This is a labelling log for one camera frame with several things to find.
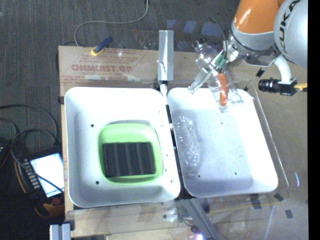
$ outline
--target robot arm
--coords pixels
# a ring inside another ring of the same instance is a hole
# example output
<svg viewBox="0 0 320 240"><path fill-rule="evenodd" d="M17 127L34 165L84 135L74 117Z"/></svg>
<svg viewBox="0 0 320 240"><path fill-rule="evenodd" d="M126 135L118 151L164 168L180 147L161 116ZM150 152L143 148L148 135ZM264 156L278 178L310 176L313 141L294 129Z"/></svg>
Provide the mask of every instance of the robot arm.
<svg viewBox="0 0 320 240"><path fill-rule="evenodd" d="M240 0L225 43L226 65L236 59L253 66L275 64L281 80L261 80L259 89L293 95L297 81L287 60L308 67L308 0Z"/></svg>

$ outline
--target green container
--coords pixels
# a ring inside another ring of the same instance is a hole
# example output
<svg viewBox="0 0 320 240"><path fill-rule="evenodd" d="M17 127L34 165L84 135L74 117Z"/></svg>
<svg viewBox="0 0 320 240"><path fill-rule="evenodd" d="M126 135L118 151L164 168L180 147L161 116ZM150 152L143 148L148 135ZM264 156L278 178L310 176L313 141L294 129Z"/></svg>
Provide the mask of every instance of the green container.
<svg viewBox="0 0 320 240"><path fill-rule="evenodd" d="M144 156L139 156L140 159L137 159L136 153L134 155L129 155L128 153L126 155L117 155L117 151L106 153L107 146L110 149L112 149L112 146L118 146L124 149L124 146L133 147L135 144L144 147L146 147L147 144L147 146L150 147L148 156L151 157L146 157L146 152L144 152ZM153 128L146 124L130 122L108 124L104 126L98 135L98 150L101 173L103 174L105 180L111 184L132 185L149 183L157 179L163 173L163 158L158 135ZM110 162L108 156L116 156L116 158L111 159L112 162ZM140 164L141 168L141 164L143 164L141 158L144 160L150 159L149 162L152 163L152 169L149 168L146 170L149 172L148 174L145 174L143 169L139 174L135 175L122 175L123 173L119 173L119 176L108 176L106 172L107 161L109 162L109 168L113 166L117 167L119 172L119 170L127 171L127 169L124 169L123 166L125 164L129 164L129 167L133 166L135 168L138 168L138 164Z"/></svg>

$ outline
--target gray floor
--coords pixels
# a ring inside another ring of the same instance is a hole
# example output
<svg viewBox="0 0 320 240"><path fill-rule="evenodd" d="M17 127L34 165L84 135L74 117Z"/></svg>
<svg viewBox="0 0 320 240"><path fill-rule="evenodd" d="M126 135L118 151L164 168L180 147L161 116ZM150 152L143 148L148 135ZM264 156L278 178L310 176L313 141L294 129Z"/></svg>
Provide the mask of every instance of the gray floor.
<svg viewBox="0 0 320 240"><path fill-rule="evenodd" d="M25 104L41 107L54 117L60 130L58 46L74 46L75 29L82 23L138 19L145 13L144 1L0 0L0 106ZM213 17L227 28L239 1L149 0L148 13L143 19L128 24L83 25L77 32L77 41L93 47L106 38L108 28L157 32L167 29L168 21L174 20L209 22L209 17ZM220 38L218 36L215 40L217 46L221 46ZM121 45L136 48L132 44ZM292 74L299 82L307 81L307 71L295 70ZM280 165L286 173L278 191L285 202L270 213L270 223L266 225L268 231L263 239L308 239L307 93L292 97L260 93L259 98L268 120L267 126L275 136ZM28 107L0 109L0 119L0 137L7 140L14 136L7 120L14 122L19 132L55 130L48 115ZM48 147L53 142L41 131L32 132L19 141L28 151ZM47 239L49 224L61 222L63 218L43 221L35 214L10 164L0 168L0 177L0 239Z"/></svg>

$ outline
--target white cable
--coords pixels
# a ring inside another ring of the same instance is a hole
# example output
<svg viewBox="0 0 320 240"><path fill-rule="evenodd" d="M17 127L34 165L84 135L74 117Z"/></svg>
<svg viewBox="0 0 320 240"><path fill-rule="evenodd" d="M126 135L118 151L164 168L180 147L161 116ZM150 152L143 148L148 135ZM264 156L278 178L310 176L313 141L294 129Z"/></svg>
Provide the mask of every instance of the white cable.
<svg viewBox="0 0 320 240"><path fill-rule="evenodd" d="M135 19L135 20L131 20L131 21L124 21L124 22L112 22L112 21L103 21L103 20L92 20L92 21L87 21L84 23L81 23L80 25L78 25L74 31L74 42L76 44L76 46L79 46L78 42L77 42L77 31L80 27L82 27L83 25L86 24L90 24L90 23L105 23L105 24L128 24L128 23L134 23L134 22L138 22L140 20L142 20L148 13L148 5L149 5L149 0L146 0L146 7L145 7L145 13L142 17Z"/></svg>

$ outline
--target white plastic tray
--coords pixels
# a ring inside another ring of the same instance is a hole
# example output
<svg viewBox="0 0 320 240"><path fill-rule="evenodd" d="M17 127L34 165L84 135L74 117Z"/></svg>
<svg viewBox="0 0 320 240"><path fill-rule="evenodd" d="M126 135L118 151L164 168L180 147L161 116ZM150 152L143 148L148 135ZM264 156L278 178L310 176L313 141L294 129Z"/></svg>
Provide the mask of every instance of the white plastic tray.
<svg viewBox="0 0 320 240"><path fill-rule="evenodd" d="M64 97L68 189L81 208L165 202L180 193L177 164L163 96L154 89L75 87ZM139 122L158 135L163 173L151 182L118 185L104 179L97 155L98 134L107 124Z"/></svg>
<svg viewBox="0 0 320 240"><path fill-rule="evenodd" d="M185 116L193 123L199 145L195 176L182 176L186 190L198 198L253 194L273 191L278 177L252 97L238 90L243 104L221 113L212 92L200 88L190 94L186 88L168 93L173 125ZM179 140L177 151L179 159Z"/></svg>

